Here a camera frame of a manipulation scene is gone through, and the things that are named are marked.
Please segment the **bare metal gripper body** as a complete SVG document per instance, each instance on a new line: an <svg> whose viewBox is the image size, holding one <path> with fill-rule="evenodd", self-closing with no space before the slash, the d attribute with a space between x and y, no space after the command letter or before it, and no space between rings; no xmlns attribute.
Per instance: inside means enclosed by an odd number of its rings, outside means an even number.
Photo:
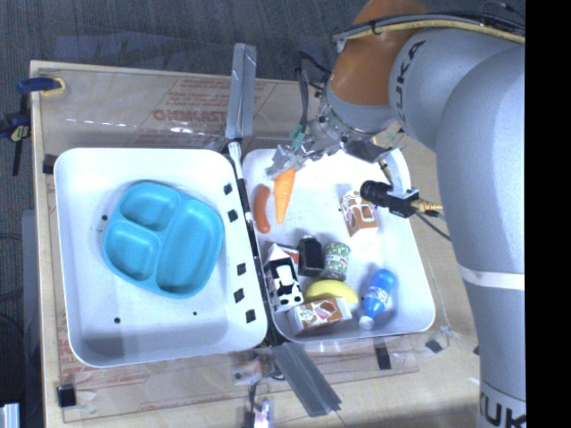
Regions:
<svg viewBox="0 0 571 428"><path fill-rule="evenodd" d="M336 116L319 116L300 121L290 131L289 142L280 144L276 151L300 154L316 161L324 155L333 155L342 143L358 137L358 131Z"/></svg>

